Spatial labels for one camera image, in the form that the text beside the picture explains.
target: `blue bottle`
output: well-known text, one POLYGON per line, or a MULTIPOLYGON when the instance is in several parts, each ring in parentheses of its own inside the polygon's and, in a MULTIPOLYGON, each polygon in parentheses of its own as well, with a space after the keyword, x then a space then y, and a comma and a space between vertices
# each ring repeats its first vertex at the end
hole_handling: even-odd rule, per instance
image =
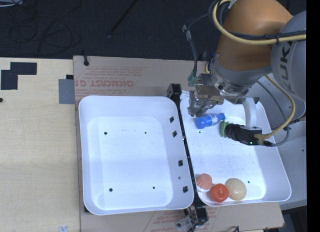
POLYGON ((224 113, 220 114, 206 114, 195 119, 195 125, 198 129, 203 129, 215 124, 218 124, 221 120, 225 120, 224 113))

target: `light wood surface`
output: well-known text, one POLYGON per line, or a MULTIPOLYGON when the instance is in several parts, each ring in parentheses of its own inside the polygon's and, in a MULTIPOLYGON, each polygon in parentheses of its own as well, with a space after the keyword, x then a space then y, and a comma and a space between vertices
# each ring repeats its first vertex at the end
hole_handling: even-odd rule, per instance
POLYGON ((59 79, 72 60, 37 62, 18 75, 17 90, 0 90, 0 231, 80 231, 75 105, 59 104, 59 79))

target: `yellow cable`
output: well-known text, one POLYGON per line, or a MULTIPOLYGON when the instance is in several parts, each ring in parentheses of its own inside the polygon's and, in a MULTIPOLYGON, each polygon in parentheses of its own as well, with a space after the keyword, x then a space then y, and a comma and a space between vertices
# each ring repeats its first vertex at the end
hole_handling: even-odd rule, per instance
MULTIPOLYGON (((225 2, 231 2, 233 0, 222 0, 220 2, 220 4, 225 3, 225 2)), ((218 30, 223 33, 225 36, 227 36, 228 38, 239 42, 239 43, 243 43, 243 44, 251 44, 251 45, 269 45, 269 44, 276 44, 278 42, 287 42, 287 41, 300 41, 300 40, 305 40, 307 38, 306 34, 303 35, 297 35, 297 36, 291 36, 291 37, 282 37, 282 38, 278 38, 278 39, 269 39, 269 40, 246 40, 246 39, 242 39, 240 37, 237 37, 231 33, 229 33, 227 30, 225 30, 220 23, 217 20, 217 8, 218 8, 219 3, 217 3, 214 8, 213 8, 213 12, 212 12, 212 19, 213 22, 215 24, 215 26, 218 28, 218 30)))
POLYGON ((278 133, 280 130, 282 130, 284 127, 286 127, 289 122, 292 120, 295 112, 296 112, 296 105, 294 100, 292 99, 292 97, 286 92, 284 91, 273 79, 271 79, 268 75, 265 76, 267 79, 269 79, 282 93, 284 93, 290 100, 291 105, 292 105, 292 109, 291 109, 291 113, 289 115, 289 117, 287 118, 287 120, 281 125, 279 126, 277 129, 275 129, 274 131, 272 131, 271 133, 268 134, 255 134, 254 137, 257 138, 259 140, 259 143, 262 144, 263 141, 267 138, 270 138, 271 136, 275 135, 276 133, 278 133))

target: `black fabric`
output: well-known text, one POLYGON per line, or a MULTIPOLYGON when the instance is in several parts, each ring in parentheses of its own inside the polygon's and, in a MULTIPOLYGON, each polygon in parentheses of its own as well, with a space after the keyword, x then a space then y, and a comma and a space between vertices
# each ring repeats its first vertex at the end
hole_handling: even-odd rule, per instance
MULTIPOLYGON (((0 8, 0 57, 88 56, 193 60, 182 25, 214 0, 23 0, 0 8)), ((295 15, 307 0, 277 0, 295 15)), ((208 19, 192 27, 198 53, 214 51, 220 33, 208 19)))

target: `tan round object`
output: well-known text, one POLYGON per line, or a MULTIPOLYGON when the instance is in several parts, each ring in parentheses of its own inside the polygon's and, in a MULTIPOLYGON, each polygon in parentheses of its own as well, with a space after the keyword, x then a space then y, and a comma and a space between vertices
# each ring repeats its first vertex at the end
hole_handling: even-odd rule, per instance
POLYGON ((209 174, 202 173, 195 179, 199 191, 207 192, 212 188, 212 178, 209 174))
POLYGON ((240 201, 247 194, 246 185, 238 178, 229 178, 224 185, 227 187, 229 197, 232 200, 240 201))

